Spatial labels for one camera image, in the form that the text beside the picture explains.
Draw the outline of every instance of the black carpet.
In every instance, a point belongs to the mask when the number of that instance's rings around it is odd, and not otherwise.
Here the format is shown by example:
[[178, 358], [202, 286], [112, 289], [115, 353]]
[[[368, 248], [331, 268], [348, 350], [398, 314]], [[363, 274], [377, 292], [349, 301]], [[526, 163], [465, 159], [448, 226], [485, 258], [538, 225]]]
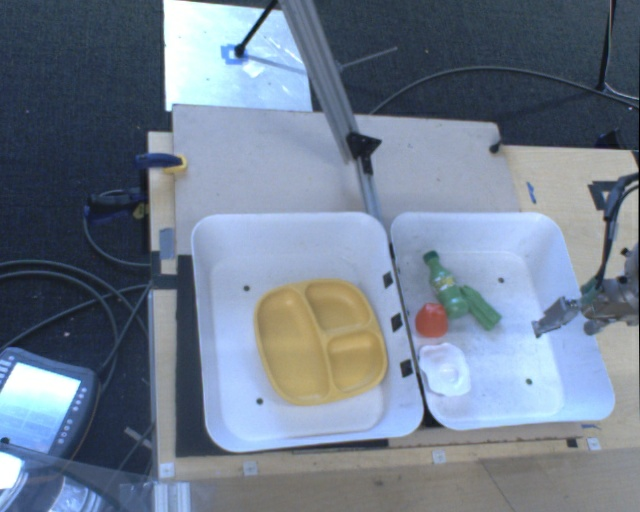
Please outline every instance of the black carpet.
[[[356, 112], [371, 111], [416, 79], [459, 67], [524, 68], [587, 86], [598, 81], [605, 0], [316, 4], [340, 63], [398, 47], [344, 71]], [[639, 14], [640, 0], [619, 1], [607, 76], [613, 87], [634, 96]], [[148, 271], [121, 268], [96, 255], [84, 240], [81, 220], [89, 194], [139, 184], [133, 157], [145, 151], [146, 133], [171, 128], [164, 112], [162, 1], [3, 0], [0, 49], [0, 264], [46, 259], [90, 271], [117, 288], [146, 283]], [[512, 72], [467, 71], [434, 79], [380, 113], [494, 121], [507, 144], [592, 147], [601, 134], [618, 130], [624, 147], [638, 147], [637, 111]], [[93, 232], [109, 252], [145, 260], [140, 221], [118, 219]], [[90, 298], [57, 278], [5, 278], [0, 285], [0, 344]], [[135, 303], [139, 293], [128, 298]], [[127, 310], [112, 304], [122, 326]], [[97, 368], [112, 344], [106, 317], [94, 307], [19, 346]], [[147, 340], [134, 325], [78, 460], [120, 464], [134, 444], [124, 428], [143, 432], [150, 422], [148, 370]], [[141, 449], [126, 468], [143, 471], [147, 461]]]

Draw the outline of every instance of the yellow divided plate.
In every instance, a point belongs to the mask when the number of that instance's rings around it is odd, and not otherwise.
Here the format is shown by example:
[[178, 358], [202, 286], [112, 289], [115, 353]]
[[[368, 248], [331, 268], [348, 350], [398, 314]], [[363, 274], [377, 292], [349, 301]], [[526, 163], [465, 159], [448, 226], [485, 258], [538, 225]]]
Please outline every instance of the yellow divided plate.
[[269, 380], [293, 404], [364, 393], [387, 371], [375, 314], [347, 281], [314, 279], [275, 288], [258, 301], [254, 326]]

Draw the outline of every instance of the red toy tomato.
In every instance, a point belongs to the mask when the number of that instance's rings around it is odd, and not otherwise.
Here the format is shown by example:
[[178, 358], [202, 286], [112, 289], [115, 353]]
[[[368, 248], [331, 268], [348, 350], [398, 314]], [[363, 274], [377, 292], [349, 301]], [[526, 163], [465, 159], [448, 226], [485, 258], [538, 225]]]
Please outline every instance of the red toy tomato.
[[427, 303], [416, 315], [416, 330], [427, 338], [439, 338], [447, 333], [449, 322], [442, 304]]

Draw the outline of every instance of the robotic arm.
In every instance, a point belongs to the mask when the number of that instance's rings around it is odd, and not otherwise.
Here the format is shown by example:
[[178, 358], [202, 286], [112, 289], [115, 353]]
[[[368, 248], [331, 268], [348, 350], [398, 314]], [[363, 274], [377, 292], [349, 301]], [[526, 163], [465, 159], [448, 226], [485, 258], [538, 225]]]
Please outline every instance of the robotic arm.
[[629, 326], [638, 325], [637, 243], [633, 250], [625, 249], [622, 252], [626, 258], [623, 274], [616, 278], [604, 279], [615, 236], [618, 212], [624, 199], [638, 188], [638, 185], [630, 186], [634, 181], [638, 181], [638, 174], [620, 178], [611, 187], [606, 203], [603, 205], [606, 229], [600, 269], [588, 283], [582, 286], [580, 289], [582, 295], [579, 299], [560, 297], [544, 312], [540, 320], [532, 322], [536, 337], [568, 324], [579, 313], [587, 318], [584, 331], [589, 335], [600, 332], [614, 322], [626, 322]]

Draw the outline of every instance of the green bottle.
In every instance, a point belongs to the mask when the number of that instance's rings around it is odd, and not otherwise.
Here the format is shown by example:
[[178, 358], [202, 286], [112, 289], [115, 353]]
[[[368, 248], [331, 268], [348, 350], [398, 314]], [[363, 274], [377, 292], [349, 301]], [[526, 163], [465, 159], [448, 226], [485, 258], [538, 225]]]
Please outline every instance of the green bottle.
[[436, 292], [440, 304], [444, 306], [447, 317], [451, 320], [460, 318], [469, 312], [469, 304], [462, 296], [453, 274], [440, 264], [436, 251], [429, 251], [422, 259], [431, 270], [429, 282]]

